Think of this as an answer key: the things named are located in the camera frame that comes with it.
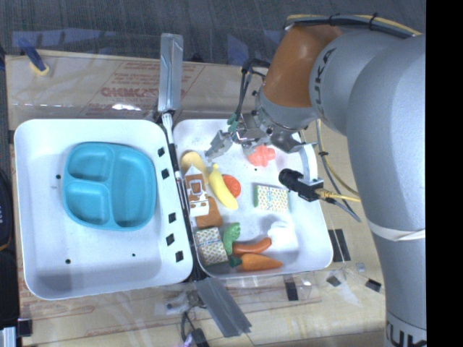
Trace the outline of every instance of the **banana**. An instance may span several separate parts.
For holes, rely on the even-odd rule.
[[[212,165],[212,172],[209,174],[209,185],[211,186],[217,199],[230,210],[238,209],[238,201],[226,187],[224,178],[218,170],[217,163]]]

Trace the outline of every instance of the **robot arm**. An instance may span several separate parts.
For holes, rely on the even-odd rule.
[[[206,156],[227,140],[248,155],[259,144],[300,151],[292,135],[316,119],[346,136],[385,281],[385,346],[426,346],[425,35],[374,19],[290,20],[255,110]],[[288,187],[304,189],[302,174]]]

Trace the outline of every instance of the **pink toy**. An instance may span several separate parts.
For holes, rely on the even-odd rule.
[[[247,159],[254,166],[267,167],[268,162],[275,159],[275,150],[265,145],[259,145],[255,148],[255,152],[249,155]]]

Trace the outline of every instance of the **white tray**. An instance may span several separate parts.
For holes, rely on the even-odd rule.
[[[66,214],[57,176],[64,174],[69,151],[90,141],[128,145],[153,161],[158,194],[146,226],[101,230],[79,225]],[[162,286],[179,283],[191,273],[182,206],[158,125],[143,120],[33,119],[17,128],[14,150],[25,282],[36,296],[65,299]],[[166,179],[163,170],[169,172]],[[170,222],[169,215],[176,219]],[[174,241],[168,244],[170,235]]]
[[[185,152],[194,150],[200,154],[207,167],[210,168],[211,164],[207,162],[204,152],[209,149],[210,142],[220,129],[222,131],[228,129],[225,119],[190,119],[179,122],[174,128],[174,140],[179,161]],[[284,188],[278,180],[279,172],[283,168],[303,172],[299,153],[286,154],[274,149],[276,150],[276,158],[269,161],[265,168],[254,167],[246,159],[241,146],[238,144],[233,144],[225,155],[213,161],[218,164],[221,173],[234,176],[242,187],[241,195],[238,197],[238,210],[230,210],[217,200],[219,211],[224,219],[224,224],[219,231],[223,235],[224,229],[230,223],[240,222],[241,235],[239,240],[252,241],[265,236],[272,223],[282,220],[294,224],[298,238],[297,249],[276,251],[270,247],[265,250],[263,254],[283,262],[283,267],[275,270],[246,272],[240,270],[240,267],[230,267],[227,263],[208,267],[201,264],[204,271],[212,277],[241,278],[321,270],[330,265],[333,259],[333,247],[319,201],[308,202],[298,197],[297,193],[290,192],[290,211],[287,213],[270,213],[254,207],[252,190],[256,184]],[[207,190],[212,197],[215,197],[208,185]],[[196,231],[194,218],[191,219],[191,224],[193,231]]]

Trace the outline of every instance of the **blue divided dish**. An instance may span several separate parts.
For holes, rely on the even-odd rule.
[[[144,226],[156,207],[153,162],[132,147],[84,142],[68,155],[64,209],[76,222],[109,230]]]

